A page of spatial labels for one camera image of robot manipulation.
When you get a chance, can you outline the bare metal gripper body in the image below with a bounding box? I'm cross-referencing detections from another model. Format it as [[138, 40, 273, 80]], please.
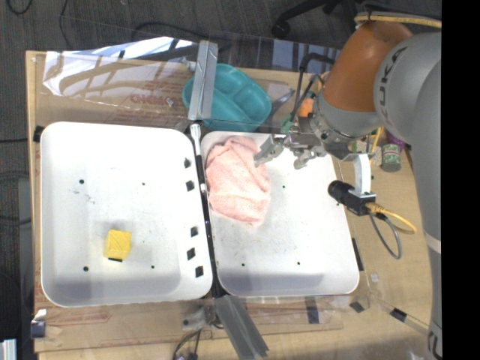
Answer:
[[284, 117, 356, 161]]

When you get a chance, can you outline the orange round toy fruit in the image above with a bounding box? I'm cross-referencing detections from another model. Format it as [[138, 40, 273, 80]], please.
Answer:
[[298, 97, 316, 119]]

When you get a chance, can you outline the pink towel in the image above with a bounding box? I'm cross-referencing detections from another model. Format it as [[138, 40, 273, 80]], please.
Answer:
[[205, 135, 272, 227]]

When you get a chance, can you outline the teal divided plate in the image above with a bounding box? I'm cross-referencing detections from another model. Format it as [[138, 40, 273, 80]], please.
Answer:
[[181, 63, 273, 134]]

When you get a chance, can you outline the white plastic tray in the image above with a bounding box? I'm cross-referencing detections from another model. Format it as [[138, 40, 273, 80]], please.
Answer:
[[40, 121, 214, 308], [200, 130, 361, 299]]

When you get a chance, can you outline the green small can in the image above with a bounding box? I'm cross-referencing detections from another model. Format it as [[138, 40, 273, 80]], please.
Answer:
[[381, 143, 403, 173]]

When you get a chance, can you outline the yellow cube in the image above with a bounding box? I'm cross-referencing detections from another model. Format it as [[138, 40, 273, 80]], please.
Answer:
[[103, 229, 132, 263]]

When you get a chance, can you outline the black cylinder on white bracket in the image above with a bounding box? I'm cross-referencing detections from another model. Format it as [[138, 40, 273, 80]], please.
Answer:
[[327, 152, 377, 218]]

